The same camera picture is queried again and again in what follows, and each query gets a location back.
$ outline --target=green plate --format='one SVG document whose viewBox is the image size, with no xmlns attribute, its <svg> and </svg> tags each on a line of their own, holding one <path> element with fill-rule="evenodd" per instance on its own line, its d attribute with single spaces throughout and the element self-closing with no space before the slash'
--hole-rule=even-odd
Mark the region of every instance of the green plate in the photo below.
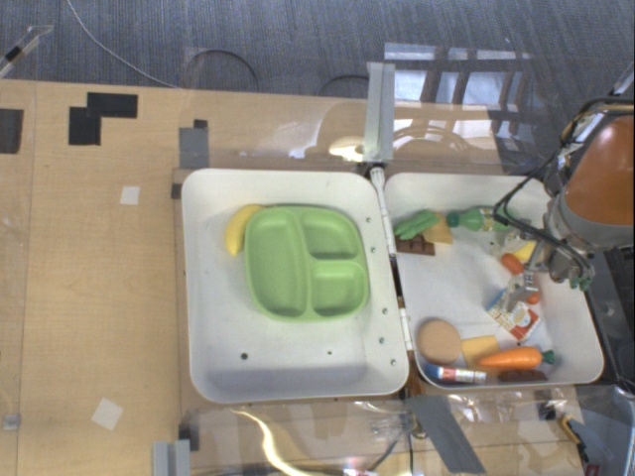
<svg viewBox="0 0 635 476">
<path fill-rule="evenodd" d="M 257 212 L 245 234 L 254 302 L 279 319 L 333 319 L 368 300 L 368 268 L 355 224 L 339 212 L 276 206 Z"/>
</svg>

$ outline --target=white tray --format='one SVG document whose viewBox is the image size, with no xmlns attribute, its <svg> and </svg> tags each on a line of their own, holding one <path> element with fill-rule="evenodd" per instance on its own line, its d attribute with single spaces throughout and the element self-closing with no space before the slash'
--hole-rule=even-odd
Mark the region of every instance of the white tray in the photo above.
<svg viewBox="0 0 635 476">
<path fill-rule="evenodd" d="M 492 205 L 519 181 L 513 177 L 401 174 L 388 180 L 386 202 L 395 224 L 424 208 L 447 212 Z M 510 207 L 542 227 L 548 200 L 542 184 L 533 180 L 514 197 Z M 454 243 L 436 245 L 435 256 L 397 256 L 413 340 L 425 320 L 437 317 L 455 326 L 461 338 L 495 335 L 501 348 L 515 346 L 516 339 L 485 312 L 510 279 L 498 260 L 484 251 L 491 235 L 466 229 L 452 233 Z M 541 302 L 535 310 L 543 322 L 527 345 L 556 352 L 553 367 L 541 366 L 549 378 L 547 385 L 595 381 L 604 360 L 584 294 L 573 291 L 569 284 L 555 284 L 547 274 L 538 274 L 537 283 Z M 422 370 L 426 362 L 419 354 L 417 362 Z M 519 387 L 491 379 L 478 389 L 508 386 Z M 523 386 L 544 387 L 545 383 Z"/>
<path fill-rule="evenodd" d="M 245 204 L 339 210 L 359 228 L 370 279 L 367 305 L 317 322 L 272 319 L 253 304 L 243 253 L 224 229 Z M 201 170 L 183 187 L 190 373 L 207 399 L 225 403 L 387 395 L 408 377 L 401 320 L 377 195 L 348 173 Z"/>
</svg>

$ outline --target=banana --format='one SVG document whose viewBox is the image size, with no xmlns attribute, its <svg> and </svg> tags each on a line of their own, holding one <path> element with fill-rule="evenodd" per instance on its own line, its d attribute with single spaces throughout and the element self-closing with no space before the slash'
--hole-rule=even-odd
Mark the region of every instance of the banana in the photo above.
<svg viewBox="0 0 635 476">
<path fill-rule="evenodd" d="M 245 230 L 247 222 L 257 212 L 262 210 L 264 206 L 260 204 L 247 204 L 240 208 L 229 219 L 227 227 L 225 227 L 225 247 L 232 256 L 237 256 L 242 249 L 245 240 Z"/>
</svg>

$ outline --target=yellow cheese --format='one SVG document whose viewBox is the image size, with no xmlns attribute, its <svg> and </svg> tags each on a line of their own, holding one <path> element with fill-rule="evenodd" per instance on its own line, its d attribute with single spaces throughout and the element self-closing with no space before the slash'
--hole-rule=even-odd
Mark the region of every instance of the yellow cheese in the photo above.
<svg viewBox="0 0 635 476">
<path fill-rule="evenodd" d="M 463 353 L 463 359 L 467 367 L 472 370 L 479 370 L 480 367 L 477 362 L 485 356 L 500 351 L 500 347 L 494 335 L 485 335 L 461 340 L 460 350 Z"/>
<path fill-rule="evenodd" d="M 516 252 L 512 254 L 518 258 L 518 261 L 521 263 L 527 263 L 529 258 L 532 257 L 532 252 L 534 252 L 534 248 L 536 248 L 536 242 L 527 242 L 527 245 L 518 249 Z"/>
<path fill-rule="evenodd" d="M 439 218 L 439 222 L 422 232 L 424 238 L 430 243 L 451 244 L 454 240 L 452 238 L 452 232 L 449 230 L 449 227 L 447 227 L 447 222 L 445 222 L 445 215 L 438 212 L 435 212 L 435 215 Z"/>
</svg>

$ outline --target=toy carrot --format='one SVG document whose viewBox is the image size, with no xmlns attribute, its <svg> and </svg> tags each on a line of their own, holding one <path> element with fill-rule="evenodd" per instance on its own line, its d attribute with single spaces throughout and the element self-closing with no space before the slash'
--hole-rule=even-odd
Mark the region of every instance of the toy carrot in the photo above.
<svg viewBox="0 0 635 476">
<path fill-rule="evenodd" d="M 553 365 L 555 360 L 554 351 L 541 353 L 535 347 L 515 347 L 486 356 L 478 361 L 478 365 L 505 370 L 529 370 L 543 362 Z"/>
</svg>

